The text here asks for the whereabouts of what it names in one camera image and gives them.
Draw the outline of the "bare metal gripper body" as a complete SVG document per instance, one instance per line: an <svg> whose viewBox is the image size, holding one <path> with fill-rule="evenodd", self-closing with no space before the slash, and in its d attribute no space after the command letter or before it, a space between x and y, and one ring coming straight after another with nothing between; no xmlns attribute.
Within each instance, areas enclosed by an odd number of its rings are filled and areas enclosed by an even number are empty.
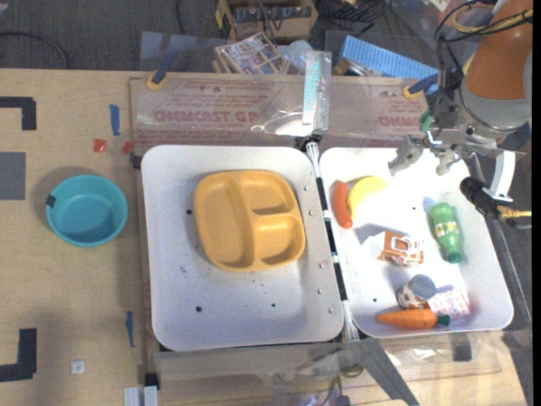
<svg viewBox="0 0 541 406"><path fill-rule="evenodd" d="M474 93L438 93L422 118L422 146L460 156L475 150L495 154L529 119L527 98L494 99Z"/></svg>

